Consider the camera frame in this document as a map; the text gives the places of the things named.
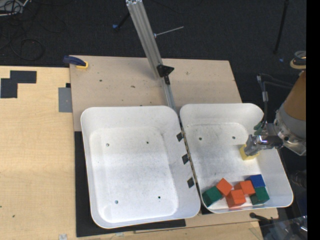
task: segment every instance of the toy block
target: toy block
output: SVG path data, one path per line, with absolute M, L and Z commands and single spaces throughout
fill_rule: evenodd
M 214 202 L 220 200 L 222 197 L 222 194 L 216 186 L 213 186 L 202 193 L 203 202 L 207 207 L 212 205 Z
M 225 196 L 227 196 L 233 188 L 233 186 L 225 178 L 222 178 L 215 186 L 220 193 Z
M 270 199 L 268 192 L 264 186 L 255 187 L 255 194 L 250 196 L 253 205 L 261 205 Z
M 239 149 L 242 160 L 244 160 L 244 161 L 246 161 L 246 160 L 252 160 L 252 159 L 254 159 L 254 158 L 256 158 L 257 156 L 260 155 L 259 152 L 256 153 L 256 154 L 254 154 L 254 155 L 246 155 L 246 153 L 245 153 L 245 147 L 246 147 L 246 146 L 247 146 L 247 145 L 244 144 L 244 145 L 242 145 L 242 146 L 240 147 L 240 149 Z
M 265 181 L 262 178 L 261 174 L 257 174 L 257 175 L 251 175 L 249 176 L 247 179 L 245 179 L 246 181 L 251 181 L 252 185 L 254 188 L 259 188 L 259 187 L 265 187 Z
M 229 208 L 243 205 L 246 202 L 245 194 L 241 189 L 231 190 L 225 199 Z
M 251 180 L 240 181 L 233 187 L 235 190 L 242 190 L 245 195 L 253 195 L 256 193 L 254 186 L 252 185 Z

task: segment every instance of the yellow block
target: yellow block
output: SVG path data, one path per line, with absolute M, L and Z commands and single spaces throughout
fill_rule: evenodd
M 246 146 L 247 146 L 247 145 L 244 144 L 244 145 L 242 145 L 242 147 L 240 147 L 240 149 L 239 149 L 240 154 L 241 154 L 241 157 L 242 157 L 242 160 L 251 160 L 251 159 L 254 159 L 254 158 L 256 158 L 257 156 L 260 155 L 259 152 L 256 153 L 255 155 L 246 155 L 246 153 L 245 153 L 245 147 L 246 147 Z

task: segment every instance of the orange block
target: orange block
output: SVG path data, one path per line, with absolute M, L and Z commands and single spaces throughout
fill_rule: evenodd
M 229 208 L 240 206 L 246 202 L 245 194 L 241 189 L 231 190 L 225 199 Z
M 225 178 L 222 178 L 215 186 L 220 193 L 225 196 L 227 196 L 233 188 L 233 186 Z
M 233 187 L 235 190 L 242 190 L 245 195 L 253 195 L 256 193 L 254 186 L 252 185 L 251 180 L 240 181 Z

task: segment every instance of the blue block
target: blue block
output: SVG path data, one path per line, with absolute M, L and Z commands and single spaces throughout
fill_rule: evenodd
M 266 186 L 265 181 L 262 178 L 261 174 L 251 175 L 246 179 L 246 181 L 251 181 L 254 188 L 260 188 L 260 187 Z

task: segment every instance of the blue and yellow clamp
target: blue and yellow clamp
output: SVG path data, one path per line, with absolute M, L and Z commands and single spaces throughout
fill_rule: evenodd
M 73 64 L 77 69 L 87 69 L 89 65 L 88 62 L 82 59 L 79 59 L 73 56 L 67 56 L 67 55 L 63 57 L 63 63 Z

